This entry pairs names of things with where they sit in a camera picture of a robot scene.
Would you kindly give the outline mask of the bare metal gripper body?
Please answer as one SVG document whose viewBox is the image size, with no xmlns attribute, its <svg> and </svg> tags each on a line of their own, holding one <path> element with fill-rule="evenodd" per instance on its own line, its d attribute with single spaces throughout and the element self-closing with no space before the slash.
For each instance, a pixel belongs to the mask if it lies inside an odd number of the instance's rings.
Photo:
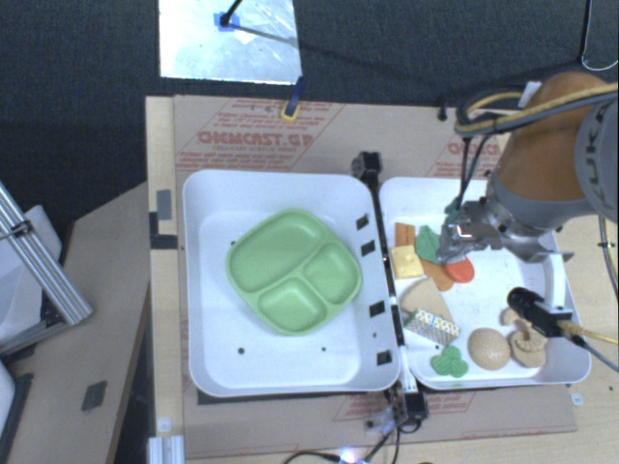
<svg viewBox="0 0 619 464">
<path fill-rule="evenodd" d="M 449 236 L 453 244 L 469 244 L 469 253 L 506 249 L 523 262 L 541 262 L 555 253 L 542 242 L 547 232 L 522 223 L 493 198 L 466 201 L 459 207 L 455 199 L 444 213 L 440 236 Z"/>
</svg>

